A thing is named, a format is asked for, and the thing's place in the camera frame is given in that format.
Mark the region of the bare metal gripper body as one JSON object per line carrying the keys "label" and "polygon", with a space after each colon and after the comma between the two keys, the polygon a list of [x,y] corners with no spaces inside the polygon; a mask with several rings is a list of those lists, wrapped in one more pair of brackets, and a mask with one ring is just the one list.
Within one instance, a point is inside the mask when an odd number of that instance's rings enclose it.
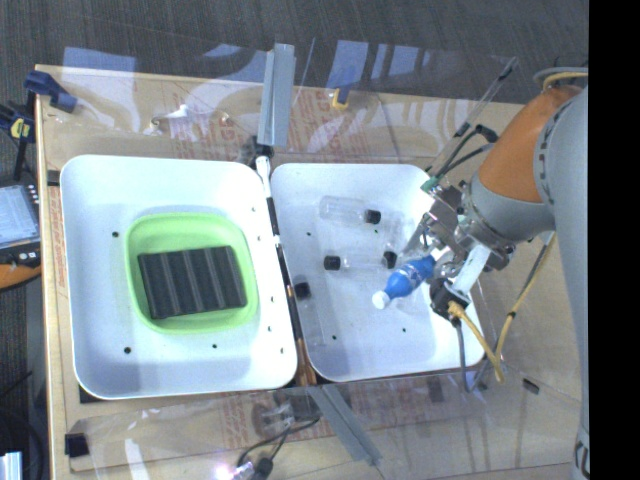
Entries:
{"label": "bare metal gripper body", "polygon": [[482,245],[489,250],[484,270],[502,270],[515,252],[515,243],[492,228],[471,200],[470,191],[454,186],[432,192],[434,202],[426,214],[433,219],[433,246],[444,255],[440,260],[453,260],[458,270],[472,250]]}

